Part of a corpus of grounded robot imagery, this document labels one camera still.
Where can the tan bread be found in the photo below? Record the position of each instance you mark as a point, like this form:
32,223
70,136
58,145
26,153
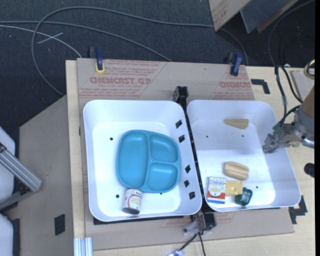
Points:
236,170

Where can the white plastic tray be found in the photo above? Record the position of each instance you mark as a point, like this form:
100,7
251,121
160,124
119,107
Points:
270,175
105,160

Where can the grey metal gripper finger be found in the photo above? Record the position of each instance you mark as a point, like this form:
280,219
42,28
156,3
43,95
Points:
268,148
271,138

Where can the brown cardboard board red print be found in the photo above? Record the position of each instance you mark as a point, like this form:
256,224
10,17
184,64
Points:
150,77

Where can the dark green packet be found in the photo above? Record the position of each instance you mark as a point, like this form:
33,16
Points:
244,197

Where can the beige pizza slice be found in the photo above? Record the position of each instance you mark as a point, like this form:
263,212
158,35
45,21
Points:
237,123

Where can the black cylinder on white bracket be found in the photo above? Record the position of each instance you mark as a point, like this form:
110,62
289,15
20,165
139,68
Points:
310,170

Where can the blue divided plate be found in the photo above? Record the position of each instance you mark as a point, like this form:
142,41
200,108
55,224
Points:
135,160

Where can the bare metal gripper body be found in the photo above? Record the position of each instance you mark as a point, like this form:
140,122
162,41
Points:
290,136

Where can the white and orange can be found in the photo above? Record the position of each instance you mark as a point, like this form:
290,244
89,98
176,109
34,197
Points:
133,200

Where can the yellow cheese slice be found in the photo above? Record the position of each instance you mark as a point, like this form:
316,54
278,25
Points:
234,188

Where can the white red and blue carton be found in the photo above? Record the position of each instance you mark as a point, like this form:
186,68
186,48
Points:
216,190

